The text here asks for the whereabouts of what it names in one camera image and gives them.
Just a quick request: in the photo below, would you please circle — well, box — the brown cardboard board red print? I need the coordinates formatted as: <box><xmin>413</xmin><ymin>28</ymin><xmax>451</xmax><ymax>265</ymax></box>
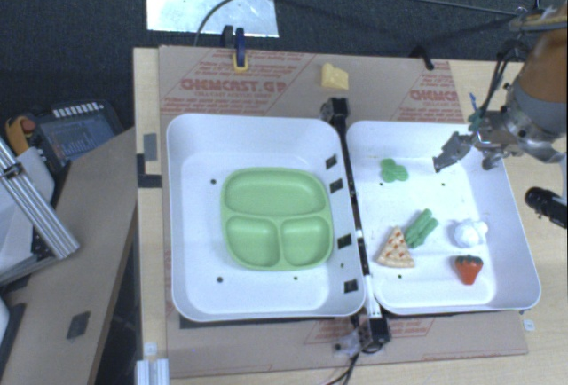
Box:
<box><xmin>158</xmin><ymin>44</ymin><xmax>531</xmax><ymax>380</ymax></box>

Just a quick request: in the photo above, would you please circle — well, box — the white round toy food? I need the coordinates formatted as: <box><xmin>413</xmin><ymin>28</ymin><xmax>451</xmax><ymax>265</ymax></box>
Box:
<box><xmin>452</xmin><ymin>217</ymin><xmax>490</xmax><ymax>248</ymax></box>

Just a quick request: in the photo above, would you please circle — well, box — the green beans bundle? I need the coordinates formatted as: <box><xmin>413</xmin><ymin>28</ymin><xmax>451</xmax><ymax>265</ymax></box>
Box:
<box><xmin>404</xmin><ymin>208</ymin><xmax>440</xmax><ymax>249</ymax></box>

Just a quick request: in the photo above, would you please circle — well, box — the green round pea cluster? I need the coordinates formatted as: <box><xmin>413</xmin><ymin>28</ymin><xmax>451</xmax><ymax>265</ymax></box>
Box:
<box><xmin>379</xmin><ymin>158</ymin><xmax>410</xmax><ymax>185</ymax></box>

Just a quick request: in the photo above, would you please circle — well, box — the yellow cheese wedge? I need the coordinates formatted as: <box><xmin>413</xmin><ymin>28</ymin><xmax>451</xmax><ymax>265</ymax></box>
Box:
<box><xmin>320</xmin><ymin>62</ymin><xmax>351</xmax><ymax>91</ymax></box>

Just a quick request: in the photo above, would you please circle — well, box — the thin black and white rod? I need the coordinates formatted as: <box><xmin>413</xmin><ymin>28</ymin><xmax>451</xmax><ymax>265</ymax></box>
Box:
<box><xmin>335</xmin><ymin>119</ymin><xmax>383</xmax><ymax>318</ymax></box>

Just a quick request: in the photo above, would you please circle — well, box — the white plastic tray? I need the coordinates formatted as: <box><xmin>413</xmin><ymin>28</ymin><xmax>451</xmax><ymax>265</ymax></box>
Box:
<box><xmin>165</xmin><ymin>113</ymin><xmax>368</xmax><ymax>324</ymax></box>
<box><xmin>344</xmin><ymin>120</ymin><xmax>543</xmax><ymax>317</ymax></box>

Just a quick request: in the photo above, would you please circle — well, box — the red strawberry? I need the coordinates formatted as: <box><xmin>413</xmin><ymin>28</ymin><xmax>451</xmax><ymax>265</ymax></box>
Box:
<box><xmin>454</xmin><ymin>254</ymin><xmax>485</xmax><ymax>287</ymax></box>

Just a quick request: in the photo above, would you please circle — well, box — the black cylinder on white bracket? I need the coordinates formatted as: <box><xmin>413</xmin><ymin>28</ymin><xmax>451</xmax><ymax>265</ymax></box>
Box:
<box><xmin>524</xmin><ymin>186</ymin><xmax>568</xmax><ymax>230</ymax></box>

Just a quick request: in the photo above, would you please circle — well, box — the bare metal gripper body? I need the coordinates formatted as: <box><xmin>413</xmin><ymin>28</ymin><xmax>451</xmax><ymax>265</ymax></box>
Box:
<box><xmin>469</xmin><ymin>113</ymin><xmax>563</xmax><ymax>163</ymax></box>

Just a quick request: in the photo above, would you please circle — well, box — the green divided plate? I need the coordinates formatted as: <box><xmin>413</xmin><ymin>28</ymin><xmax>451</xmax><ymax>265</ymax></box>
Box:
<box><xmin>219</xmin><ymin>166</ymin><xmax>335</xmax><ymax>273</ymax></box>

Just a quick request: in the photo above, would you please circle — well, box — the pizza slice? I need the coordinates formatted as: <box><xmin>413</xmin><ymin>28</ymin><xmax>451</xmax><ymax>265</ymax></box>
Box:
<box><xmin>376</xmin><ymin>225</ymin><xmax>416</xmax><ymax>270</ymax></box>

